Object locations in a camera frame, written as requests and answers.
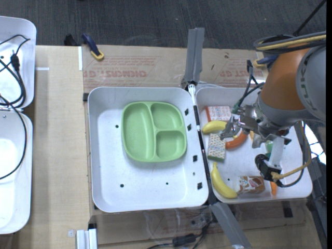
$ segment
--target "banana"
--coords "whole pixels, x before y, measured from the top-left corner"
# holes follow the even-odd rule
[[[225,121],[213,120],[204,125],[204,127],[202,128],[202,132],[204,134],[208,134],[216,131],[221,131],[225,129],[225,127],[226,127]]]
[[[228,187],[222,180],[219,170],[217,168],[217,162],[213,162],[213,169],[211,172],[212,185],[216,191],[225,198],[233,199],[238,196],[238,194]]]

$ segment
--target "yellow cable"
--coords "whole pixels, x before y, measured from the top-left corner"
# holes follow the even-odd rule
[[[314,42],[317,40],[322,40],[326,39],[326,34],[325,35],[320,35],[320,36],[313,36],[309,38],[304,38],[304,39],[297,39],[297,40],[292,40],[292,41],[287,41],[285,43],[279,43],[279,44],[273,44],[273,45],[267,45],[267,46],[261,46],[261,47],[256,47],[257,50],[271,50],[271,49],[278,49],[294,44],[299,44],[299,43],[309,43],[309,42]]]
[[[281,180],[281,179],[283,179],[283,178],[285,178],[285,177],[287,177],[287,176],[290,176],[290,175],[292,175],[292,174],[294,174],[294,173],[296,173],[296,172],[298,172],[298,171],[301,171],[302,169],[304,169],[305,167],[307,167],[310,163],[311,163],[311,150],[310,150],[310,145],[309,145],[309,142],[308,142],[308,139],[307,139],[307,137],[306,137],[306,135],[305,135],[305,129],[304,129],[304,127],[301,125],[301,133],[302,133],[302,135],[303,135],[303,138],[305,139],[305,143],[306,143],[306,145],[307,145],[307,149],[308,149],[308,161],[304,164],[304,165],[302,165],[302,166],[300,166],[300,167],[298,167],[298,168],[296,168],[296,169],[294,169],[294,170],[292,170],[292,171],[290,171],[290,172],[287,172],[287,173],[285,173],[285,174],[279,174],[279,173],[277,173],[277,172],[271,172],[271,175],[272,175],[272,179],[274,180],[274,181],[277,181],[277,180]]]

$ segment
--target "yellow banana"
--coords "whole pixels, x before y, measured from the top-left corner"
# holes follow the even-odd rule
[[[225,121],[213,120],[204,125],[204,127],[202,128],[202,132],[203,134],[209,134],[212,132],[221,131],[225,129],[225,127]]]
[[[233,199],[238,196],[238,194],[228,187],[222,180],[219,170],[217,168],[217,162],[213,162],[213,169],[211,172],[212,185],[216,191],[225,198]]]

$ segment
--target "green plate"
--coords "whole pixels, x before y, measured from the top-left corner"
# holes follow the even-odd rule
[[[187,148],[181,112],[166,102],[133,102],[122,112],[122,141],[137,161],[164,162],[180,158]]]

